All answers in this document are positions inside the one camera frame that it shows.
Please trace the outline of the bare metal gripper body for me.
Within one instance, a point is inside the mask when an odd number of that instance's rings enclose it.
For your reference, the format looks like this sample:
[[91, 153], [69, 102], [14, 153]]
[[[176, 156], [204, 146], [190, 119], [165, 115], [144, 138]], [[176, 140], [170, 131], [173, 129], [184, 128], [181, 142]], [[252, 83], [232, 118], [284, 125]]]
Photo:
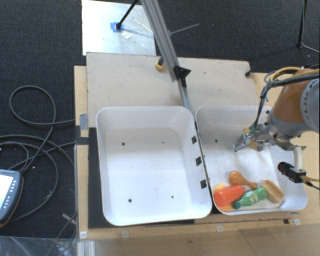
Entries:
[[249, 127], [249, 134], [251, 135], [251, 143], [257, 149], [257, 141], [270, 141], [270, 145], [278, 146], [285, 151], [292, 151], [296, 146], [291, 143], [292, 136], [288, 136], [281, 132], [273, 124], [258, 124]]

